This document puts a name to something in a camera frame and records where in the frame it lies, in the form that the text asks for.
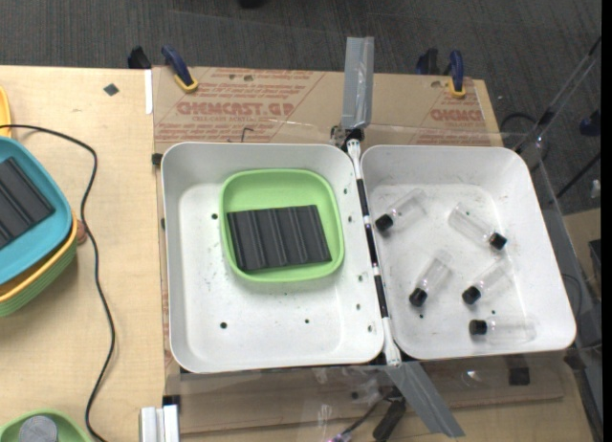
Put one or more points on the green plate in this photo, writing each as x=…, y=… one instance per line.
x=67, y=423
x=277, y=186

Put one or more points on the black ribbed rack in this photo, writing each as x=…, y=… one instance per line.
x=19, y=201
x=277, y=236

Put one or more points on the black and white thin rod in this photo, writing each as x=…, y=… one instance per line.
x=365, y=220

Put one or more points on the brown cardboard board red print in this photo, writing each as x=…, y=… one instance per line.
x=296, y=105

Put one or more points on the clear bottle with black cap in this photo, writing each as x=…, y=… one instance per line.
x=473, y=225
x=432, y=277
x=487, y=284
x=404, y=210
x=507, y=329

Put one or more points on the white plastic tray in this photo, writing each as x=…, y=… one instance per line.
x=449, y=167
x=268, y=330

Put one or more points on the blue plate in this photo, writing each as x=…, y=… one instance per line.
x=52, y=234

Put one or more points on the stack of yellow green plates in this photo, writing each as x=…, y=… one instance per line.
x=48, y=282

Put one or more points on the yellow plate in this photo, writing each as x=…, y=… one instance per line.
x=4, y=110

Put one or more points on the grey round can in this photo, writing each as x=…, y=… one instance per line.
x=37, y=429

